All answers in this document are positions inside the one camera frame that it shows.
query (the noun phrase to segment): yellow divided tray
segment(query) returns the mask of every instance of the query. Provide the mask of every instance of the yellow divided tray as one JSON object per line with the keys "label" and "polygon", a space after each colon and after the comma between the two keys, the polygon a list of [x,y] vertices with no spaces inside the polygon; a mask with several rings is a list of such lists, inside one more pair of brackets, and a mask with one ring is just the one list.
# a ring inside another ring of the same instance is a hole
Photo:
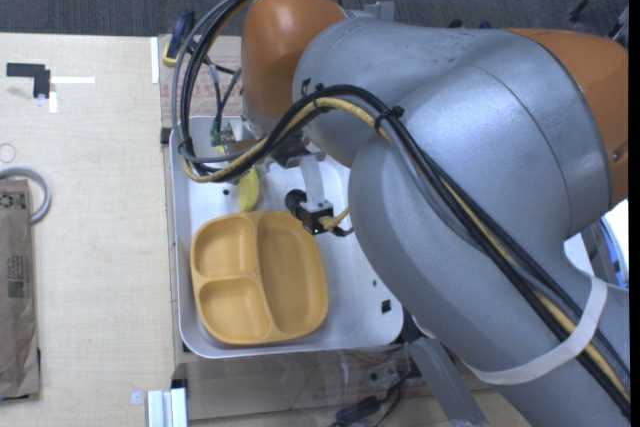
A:
{"label": "yellow divided tray", "polygon": [[191,242],[191,277],[202,323],[225,343],[296,338],[327,315],[318,243],[288,212],[244,212],[203,224]]}

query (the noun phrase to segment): metal ring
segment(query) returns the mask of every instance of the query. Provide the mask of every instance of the metal ring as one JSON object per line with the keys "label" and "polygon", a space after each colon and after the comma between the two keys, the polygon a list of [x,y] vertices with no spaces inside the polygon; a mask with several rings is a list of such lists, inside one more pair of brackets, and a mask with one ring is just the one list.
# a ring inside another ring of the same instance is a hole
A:
{"label": "metal ring", "polygon": [[24,176],[26,178],[31,178],[38,183],[40,187],[42,187],[42,190],[44,191],[44,200],[42,201],[42,205],[40,205],[40,208],[31,214],[30,217],[31,224],[36,224],[46,215],[49,207],[51,206],[51,188],[49,187],[49,184],[44,177],[32,167],[13,166],[0,169],[0,179],[8,178],[10,176]]}
{"label": "metal ring", "polygon": [[[11,155],[9,158],[3,158],[2,157],[2,148],[9,148],[11,151],[13,151],[13,155]],[[0,162],[4,162],[5,164],[11,164],[11,162],[13,162],[16,158],[17,155],[17,151],[16,151],[16,147],[11,144],[11,143],[0,143]]]}

